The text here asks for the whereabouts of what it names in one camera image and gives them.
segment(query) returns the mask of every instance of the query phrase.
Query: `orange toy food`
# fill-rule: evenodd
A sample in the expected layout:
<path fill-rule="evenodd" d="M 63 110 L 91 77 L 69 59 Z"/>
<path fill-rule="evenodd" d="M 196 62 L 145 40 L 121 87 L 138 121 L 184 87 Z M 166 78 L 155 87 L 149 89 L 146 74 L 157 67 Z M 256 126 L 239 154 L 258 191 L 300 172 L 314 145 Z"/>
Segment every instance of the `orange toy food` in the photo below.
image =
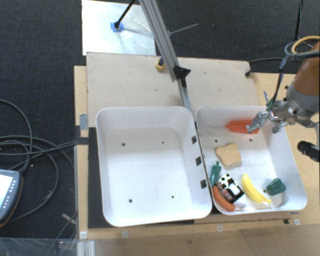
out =
<path fill-rule="evenodd" d="M 225 208 L 229 212 L 233 212 L 235 210 L 235 206 L 228 202 L 219 192 L 219 189 L 217 186 L 212 187 L 212 193 L 214 199 L 217 201 L 219 205 L 221 205 L 223 208 Z"/>
<path fill-rule="evenodd" d="M 229 128 L 230 132 L 248 134 L 247 126 L 251 125 L 252 120 L 237 120 L 231 121 L 225 127 Z M 253 130 L 251 134 L 257 134 L 259 129 Z"/>

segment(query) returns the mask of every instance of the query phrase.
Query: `black cable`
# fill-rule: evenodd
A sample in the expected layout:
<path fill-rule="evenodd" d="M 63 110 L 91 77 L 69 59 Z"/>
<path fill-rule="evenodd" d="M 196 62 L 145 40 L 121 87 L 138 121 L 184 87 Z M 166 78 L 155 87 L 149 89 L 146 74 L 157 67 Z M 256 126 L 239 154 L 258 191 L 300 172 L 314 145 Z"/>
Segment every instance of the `black cable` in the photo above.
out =
<path fill-rule="evenodd" d="M 0 145 L 7 144 L 7 143 L 12 143 L 12 142 L 18 143 L 19 145 L 21 145 L 21 146 L 24 148 L 24 150 L 25 150 L 26 152 L 28 152 L 28 149 L 27 149 L 27 147 L 25 146 L 25 144 L 23 144 L 22 142 L 20 142 L 20 141 L 18 141 L 18 140 L 6 140 L 6 141 L 4 141 L 4 142 L 1 142 Z M 24 163 L 23 167 L 22 167 L 20 170 L 18 170 L 17 172 L 21 172 L 24 168 L 27 168 L 27 166 L 26 166 L 26 164 L 27 164 L 27 159 L 26 159 L 24 162 L 22 162 L 22 163 Z M 12 171 L 14 168 L 15 168 L 15 167 L 11 167 L 11 168 L 9 168 L 8 170 L 9 170 L 9 171 Z"/>
<path fill-rule="evenodd" d="M 61 231 L 59 232 L 59 234 L 56 236 L 56 238 L 53 240 L 47 254 L 45 256 L 48 256 L 49 253 L 52 250 L 52 247 L 55 245 L 56 241 L 59 239 L 59 237 L 61 236 L 61 234 L 65 231 L 65 229 L 67 228 L 67 226 L 72 222 L 72 220 L 76 217 L 77 215 L 77 211 L 72 215 L 72 217 L 67 221 L 67 223 L 64 225 L 64 227 L 61 229 Z"/>
<path fill-rule="evenodd" d="M 278 91 L 279 91 L 279 88 L 280 88 L 280 84 L 282 82 L 282 79 L 283 79 L 283 76 L 284 76 L 284 67 L 285 65 L 290 61 L 290 57 L 289 56 L 285 56 L 280 65 L 279 65 L 279 77 L 278 77 L 278 81 L 276 83 L 276 89 L 275 89 L 275 92 L 274 92 L 274 95 L 273 97 L 271 98 L 270 102 L 273 104 L 275 101 L 276 101 L 276 98 L 277 98 L 277 95 L 278 95 Z"/>
<path fill-rule="evenodd" d="M 5 143 L 2 144 L 4 146 L 12 146 L 12 145 L 17 145 L 16 143 Z M 48 152 L 53 152 L 53 151 L 57 151 L 57 150 L 61 150 L 61 149 L 65 149 L 71 146 L 76 145 L 75 142 L 71 141 L 71 142 L 66 142 L 64 143 L 62 146 L 60 146 L 59 148 L 50 148 L 50 149 L 43 149 L 41 151 L 34 151 L 34 152 L 28 152 L 28 153 L 0 153 L 0 156 L 29 156 L 29 155 L 36 155 L 39 153 L 48 153 Z"/>
<path fill-rule="evenodd" d="M 33 146 L 35 149 L 37 150 L 42 150 L 41 147 L 38 147 L 38 146 Z M 55 168 L 55 184 L 54 184 L 54 187 L 51 191 L 51 193 L 46 197 L 46 199 L 41 203 L 39 204 L 37 207 L 35 207 L 34 209 L 28 211 L 27 213 L 24 213 L 23 215 L 19 216 L 19 217 L 16 217 L 14 219 L 10 219 L 8 223 L 12 223 L 12 222 L 15 222 L 17 220 L 20 220 L 26 216 L 29 216 L 30 214 L 33 214 L 34 212 L 36 212 L 37 210 L 39 210 L 42 206 L 44 206 L 50 199 L 51 197 L 54 195 L 54 193 L 56 192 L 57 190 L 57 187 L 58 187 L 58 183 L 59 183 L 59 169 L 58 169 L 58 165 L 56 163 L 56 161 L 54 160 L 54 158 L 49 155 L 47 152 L 44 152 L 44 154 L 51 160 L 51 162 L 53 163 L 54 165 L 54 168 Z"/>
<path fill-rule="evenodd" d="M 0 141 L 2 141 L 2 140 L 10 140 L 10 139 L 24 139 L 24 140 L 28 140 L 28 139 L 29 139 L 29 136 L 25 136 L 25 135 L 0 136 Z M 43 138 L 38 138 L 38 137 L 33 137 L 33 140 L 34 140 L 34 141 L 41 142 L 41 143 L 43 143 L 43 144 L 47 144 L 47 145 L 49 145 L 49 146 L 51 146 L 51 147 L 54 147 L 54 148 L 58 148 L 59 146 L 62 145 L 62 144 L 56 145 L 56 144 L 54 144 L 54 143 L 52 143 L 52 142 L 50 142 L 50 141 L 48 141 L 48 140 L 45 140 L 45 139 L 43 139 Z M 61 149 L 58 150 L 58 152 L 61 153 L 61 154 L 66 158 L 66 160 L 67 160 L 67 161 L 70 163 L 70 165 L 72 166 L 72 169 L 74 169 L 75 166 L 74 166 L 74 163 L 72 162 L 72 160 L 70 159 L 70 157 L 69 157 L 63 150 L 61 150 Z"/>
<path fill-rule="evenodd" d="M 304 1 L 300 0 L 293 41 L 296 41 L 299 39 L 299 30 L 300 30 L 300 25 L 301 25 L 301 12 L 302 12 L 303 3 L 304 3 Z"/>
<path fill-rule="evenodd" d="M 253 60 L 249 60 L 249 64 L 251 63 L 256 63 L 256 62 L 267 62 L 267 61 L 281 61 L 283 58 L 281 57 L 273 57 L 273 58 L 259 58 L 259 59 L 253 59 Z M 254 68 L 254 66 L 252 66 L 250 68 L 250 70 L 248 72 L 246 72 L 244 75 L 246 77 L 250 76 L 250 73 L 252 72 L 252 69 Z"/>
<path fill-rule="evenodd" d="M 16 111 L 23 117 L 23 119 L 24 119 L 24 121 L 26 122 L 26 125 L 27 125 L 27 127 L 28 127 L 28 131 L 29 131 L 29 136 L 30 136 L 30 149 L 29 149 L 29 153 L 31 153 L 31 152 L 32 152 L 32 148 L 33 148 L 33 136 L 32 136 L 32 130 L 31 130 L 31 126 L 30 126 L 30 123 L 29 123 L 28 118 L 27 118 L 26 115 L 22 112 L 22 110 L 21 110 L 20 108 L 18 108 L 15 104 L 13 104 L 13 103 L 11 103 L 11 102 L 9 102 L 9 101 L 7 101 L 7 100 L 4 100 L 4 99 L 0 99 L 0 103 L 3 103 L 3 104 L 6 104 L 6 105 L 10 106 L 11 108 L 13 108 L 14 110 L 16 110 Z M 28 167 L 28 165 L 29 165 L 29 163 L 30 163 L 30 159 L 31 159 L 31 157 L 28 155 L 27 160 L 26 160 L 26 164 L 25 164 L 26 167 L 21 170 L 21 174 L 23 174 L 23 173 L 26 171 L 26 169 L 27 169 L 27 167 Z"/>

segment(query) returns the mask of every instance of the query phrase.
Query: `black clamp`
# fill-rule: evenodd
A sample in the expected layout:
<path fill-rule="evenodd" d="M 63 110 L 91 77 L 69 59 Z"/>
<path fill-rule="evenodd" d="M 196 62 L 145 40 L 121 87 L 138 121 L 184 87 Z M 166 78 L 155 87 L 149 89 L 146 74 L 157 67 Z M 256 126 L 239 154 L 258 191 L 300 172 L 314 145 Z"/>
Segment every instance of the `black clamp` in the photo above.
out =
<path fill-rule="evenodd" d="M 184 67 L 175 66 L 173 68 L 173 72 L 175 74 L 176 79 L 180 79 L 182 87 L 187 88 L 186 77 L 191 72 L 191 70 L 186 69 Z"/>

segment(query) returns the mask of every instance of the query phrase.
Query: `toy banana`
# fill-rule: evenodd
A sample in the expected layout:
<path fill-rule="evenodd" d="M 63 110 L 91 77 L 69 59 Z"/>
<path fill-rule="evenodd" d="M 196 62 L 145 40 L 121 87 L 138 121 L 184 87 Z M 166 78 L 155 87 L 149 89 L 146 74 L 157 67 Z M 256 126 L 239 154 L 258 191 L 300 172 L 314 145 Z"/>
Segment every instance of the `toy banana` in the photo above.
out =
<path fill-rule="evenodd" d="M 244 192 L 255 202 L 268 202 L 269 204 L 271 203 L 270 199 L 266 199 L 260 192 L 256 190 L 254 185 L 251 182 L 250 177 L 248 174 L 244 174 L 242 176 L 242 187 L 244 189 Z"/>

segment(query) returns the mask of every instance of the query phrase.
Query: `blue tape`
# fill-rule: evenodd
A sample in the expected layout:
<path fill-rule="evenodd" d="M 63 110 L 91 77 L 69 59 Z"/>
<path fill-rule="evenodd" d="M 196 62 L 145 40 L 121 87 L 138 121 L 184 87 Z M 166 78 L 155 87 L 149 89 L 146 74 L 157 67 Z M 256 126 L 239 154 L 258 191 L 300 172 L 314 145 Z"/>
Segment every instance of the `blue tape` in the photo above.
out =
<path fill-rule="evenodd" d="M 265 91 L 263 91 L 263 94 L 264 94 L 264 98 L 265 98 L 265 100 L 266 100 L 266 102 L 268 102 L 269 100 L 268 100 L 268 95 L 267 95 L 267 93 L 265 92 Z"/>
<path fill-rule="evenodd" d="M 115 28 L 115 23 L 114 22 L 110 23 L 110 27 L 111 27 L 112 31 L 115 32 L 115 33 L 120 33 L 121 31 L 125 30 L 125 26 L 121 22 L 120 22 L 120 25 L 119 25 L 118 29 Z"/>

